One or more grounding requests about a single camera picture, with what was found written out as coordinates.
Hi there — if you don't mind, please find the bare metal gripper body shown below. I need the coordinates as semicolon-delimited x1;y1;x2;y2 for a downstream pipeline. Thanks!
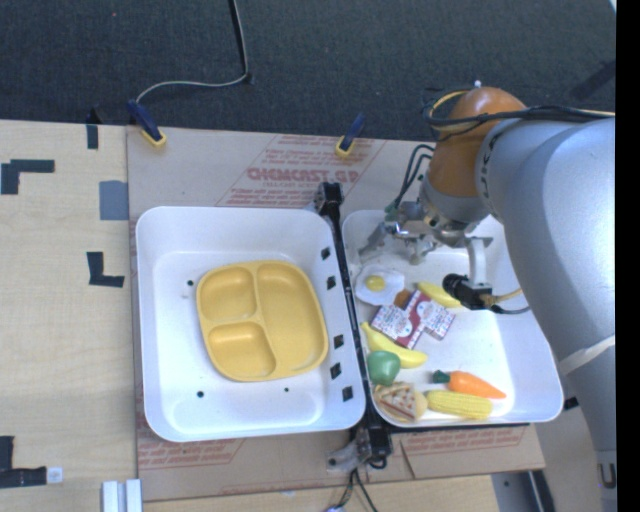
395;199;481;250

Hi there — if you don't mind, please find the white and yellow fried egg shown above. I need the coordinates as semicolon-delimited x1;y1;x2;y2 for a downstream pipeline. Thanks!
354;264;407;308

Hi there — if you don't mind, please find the small yellow banana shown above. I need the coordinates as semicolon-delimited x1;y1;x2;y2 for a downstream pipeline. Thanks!
415;280;464;310

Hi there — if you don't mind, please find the red and white carton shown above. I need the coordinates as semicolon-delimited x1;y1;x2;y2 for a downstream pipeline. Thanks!
369;304;426;350
404;289;457;342

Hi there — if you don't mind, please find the thin black and white rod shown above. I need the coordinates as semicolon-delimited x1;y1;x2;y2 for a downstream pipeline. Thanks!
325;212;382;474

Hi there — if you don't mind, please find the large yellow banana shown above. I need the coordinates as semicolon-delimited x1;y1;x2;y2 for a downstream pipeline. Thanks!
359;320;430;370

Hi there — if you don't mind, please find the white plastic tray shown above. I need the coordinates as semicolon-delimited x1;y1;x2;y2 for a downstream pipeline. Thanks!
134;205;368;444
341;208;566;429

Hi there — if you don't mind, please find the yellow divided plate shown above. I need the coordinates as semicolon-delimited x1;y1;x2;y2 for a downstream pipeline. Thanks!
195;259;330;384

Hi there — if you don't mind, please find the green pepper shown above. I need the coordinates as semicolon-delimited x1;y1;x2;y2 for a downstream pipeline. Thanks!
366;349;402;387

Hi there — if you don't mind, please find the orange carrot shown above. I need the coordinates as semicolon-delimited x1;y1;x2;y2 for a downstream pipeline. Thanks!
432;369;508;401

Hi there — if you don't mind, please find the pizza slice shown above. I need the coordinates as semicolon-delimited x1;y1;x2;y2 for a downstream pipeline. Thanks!
372;381;430;424

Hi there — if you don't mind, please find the yellow corn cob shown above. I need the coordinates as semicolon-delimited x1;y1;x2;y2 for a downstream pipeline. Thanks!
425;388;495;421

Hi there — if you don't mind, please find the brown cardboard board red print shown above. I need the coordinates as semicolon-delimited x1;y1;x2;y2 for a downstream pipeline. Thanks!
125;124;547;502

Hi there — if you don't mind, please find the black cylinder on white bracket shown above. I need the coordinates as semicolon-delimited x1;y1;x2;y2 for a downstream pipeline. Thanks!
441;236;495;312

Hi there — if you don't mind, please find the black block with thin wires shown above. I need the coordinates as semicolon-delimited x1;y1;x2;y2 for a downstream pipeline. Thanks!
313;181;346;218
350;426;394;469

